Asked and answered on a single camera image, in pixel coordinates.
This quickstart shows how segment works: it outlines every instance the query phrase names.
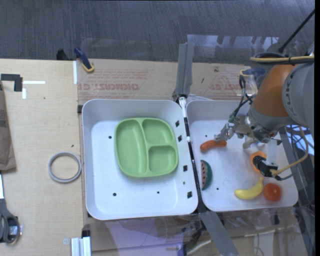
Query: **red tomato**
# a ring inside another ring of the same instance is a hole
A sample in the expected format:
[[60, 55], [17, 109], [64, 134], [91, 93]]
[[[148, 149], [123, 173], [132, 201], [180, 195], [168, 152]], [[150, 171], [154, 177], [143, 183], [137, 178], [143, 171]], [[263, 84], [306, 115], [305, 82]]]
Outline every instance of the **red tomato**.
[[268, 183], [264, 186], [263, 195], [270, 201], [279, 201], [282, 195], [282, 189], [275, 183]]

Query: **black scissors handle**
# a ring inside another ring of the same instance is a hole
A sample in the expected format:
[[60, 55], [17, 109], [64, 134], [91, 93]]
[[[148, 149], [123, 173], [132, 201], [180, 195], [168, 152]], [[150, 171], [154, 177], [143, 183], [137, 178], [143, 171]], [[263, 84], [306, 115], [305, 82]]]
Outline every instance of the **black scissors handle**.
[[[17, 232], [14, 235], [10, 234], [10, 226], [17, 227]], [[16, 216], [8, 211], [4, 198], [0, 199], [0, 240], [3, 239], [7, 244], [16, 241], [20, 236], [20, 224]]]

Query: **brown paper bag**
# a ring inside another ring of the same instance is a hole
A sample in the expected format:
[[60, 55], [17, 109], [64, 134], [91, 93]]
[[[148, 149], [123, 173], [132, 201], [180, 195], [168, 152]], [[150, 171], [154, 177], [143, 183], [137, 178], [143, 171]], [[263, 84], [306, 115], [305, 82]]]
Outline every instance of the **brown paper bag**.
[[0, 170], [16, 167], [14, 147], [7, 118], [6, 99], [3, 84], [0, 82]]

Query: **metal ring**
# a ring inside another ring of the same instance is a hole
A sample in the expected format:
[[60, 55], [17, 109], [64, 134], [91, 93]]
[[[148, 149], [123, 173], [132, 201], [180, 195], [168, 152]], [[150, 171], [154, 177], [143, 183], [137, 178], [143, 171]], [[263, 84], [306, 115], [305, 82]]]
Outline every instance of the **metal ring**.
[[[58, 178], [57, 176], [55, 176], [52, 172], [52, 163], [53, 161], [58, 158], [58, 157], [62, 157], [62, 156], [67, 156], [67, 157], [72, 157], [77, 163], [78, 163], [78, 171], [77, 173], [71, 177], [71, 178]], [[74, 153], [72, 152], [68, 152], [68, 151], [62, 151], [62, 152], [58, 152], [56, 154], [54, 154], [48, 163], [48, 171], [49, 171], [49, 175], [51, 177], [51, 179], [53, 179], [55, 182], [59, 182], [59, 183], [69, 183], [69, 182], [73, 182], [76, 178], [79, 177], [80, 173], [81, 173], [81, 161], [80, 158], [78, 156], [76, 156]]]

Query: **yellow cable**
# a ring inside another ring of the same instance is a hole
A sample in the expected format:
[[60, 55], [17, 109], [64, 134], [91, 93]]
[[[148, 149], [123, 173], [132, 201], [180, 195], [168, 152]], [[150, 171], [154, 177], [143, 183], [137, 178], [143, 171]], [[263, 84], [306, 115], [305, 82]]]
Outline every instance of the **yellow cable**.
[[254, 62], [265, 62], [265, 63], [277, 63], [277, 62], [291, 62], [300, 60], [314, 60], [315, 56], [298, 56], [298, 57], [279, 57], [279, 58], [255, 58], [251, 57], [250, 60]]
[[284, 167], [284, 168], [282, 168], [282, 169], [280, 169], [280, 170], [271, 169], [270, 171], [271, 171], [271, 174], [272, 174], [273, 176], [276, 176], [276, 175], [284, 172], [286, 169], [289, 169], [290, 167], [295, 166], [296, 164], [301, 163], [303, 160], [305, 160], [305, 159], [308, 157], [308, 154], [309, 154], [309, 153], [308, 153], [308, 151], [309, 151], [308, 141], [307, 141], [307, 139], [306, 139], [306, 137], [305, 137], [305, 134], [304, 134], [301, 126], [299, 126], [299, 129], [300, 129], [301, 137], [303, 138], [304, 143], [305, 143], [305, 154], [304, 154], [304, 156], [301, 157], [299, 160], [297, 160], [297, 161], [289, 164], [288, 166], [286, 166], [286, 167]]

